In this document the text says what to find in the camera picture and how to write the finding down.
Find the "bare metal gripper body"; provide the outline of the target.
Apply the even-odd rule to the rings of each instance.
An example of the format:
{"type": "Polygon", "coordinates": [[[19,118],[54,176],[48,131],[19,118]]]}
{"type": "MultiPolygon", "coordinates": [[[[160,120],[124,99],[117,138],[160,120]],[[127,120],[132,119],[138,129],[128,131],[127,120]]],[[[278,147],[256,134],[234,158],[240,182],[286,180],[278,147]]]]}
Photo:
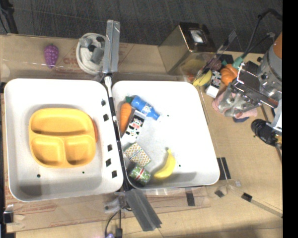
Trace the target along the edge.
{"type": "Polygon", "coordinates": [[[242,63],[233,86],[257,104],[276,108],[282,98],[282,69],[268,63],[242,63]]]}

